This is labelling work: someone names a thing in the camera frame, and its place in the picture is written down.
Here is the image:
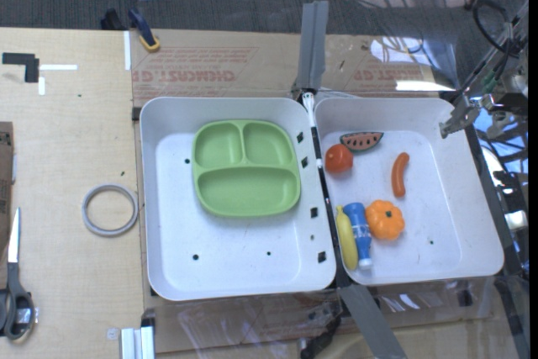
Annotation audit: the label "yellow banana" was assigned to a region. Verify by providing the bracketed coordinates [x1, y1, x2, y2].
[335, 204, 360, 271]

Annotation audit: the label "thin black and white rod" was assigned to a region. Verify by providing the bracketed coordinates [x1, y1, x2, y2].
[301, 91, 350, 289]

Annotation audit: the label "white tape roll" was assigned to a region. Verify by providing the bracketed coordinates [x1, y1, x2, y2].
[81, 183, 140, 238]

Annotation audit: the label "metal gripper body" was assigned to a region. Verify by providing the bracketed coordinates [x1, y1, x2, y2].
[479, 73, 530, 117]

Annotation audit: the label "red tomato toy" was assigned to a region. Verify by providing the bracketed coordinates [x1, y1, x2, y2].
[324, 143, 355, 175]

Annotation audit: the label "green divided plate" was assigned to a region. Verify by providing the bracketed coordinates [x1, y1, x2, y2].
[191, 119, 302, 219]

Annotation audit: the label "brown cardboard piece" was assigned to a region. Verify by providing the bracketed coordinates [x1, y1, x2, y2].
[0, 121, 17, 291]

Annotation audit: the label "grey handled scissors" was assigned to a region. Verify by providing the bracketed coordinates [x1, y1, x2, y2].
[0, 206, 37, 341]

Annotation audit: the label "blue toy bottle white cap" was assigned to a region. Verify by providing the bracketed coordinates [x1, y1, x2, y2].
[342, 202, 375, 271]

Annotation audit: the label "white plastic tray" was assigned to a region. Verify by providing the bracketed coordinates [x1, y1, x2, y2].
[314, 96, 505, 288]
[138, 96, 338, 302]

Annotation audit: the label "orange sausage toy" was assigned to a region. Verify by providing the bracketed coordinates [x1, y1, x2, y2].
[391, 151, 411, 199]

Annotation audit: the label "watermelon slice toy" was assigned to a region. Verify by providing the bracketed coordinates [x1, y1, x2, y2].
[339, 131, 385, 154]

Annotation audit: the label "brown cardboard board red print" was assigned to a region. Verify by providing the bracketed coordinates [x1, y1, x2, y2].
[129, 28, 508, 354]

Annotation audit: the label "orange pumpkin toy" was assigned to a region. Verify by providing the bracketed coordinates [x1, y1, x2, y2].
[364, 199, 406, 241]

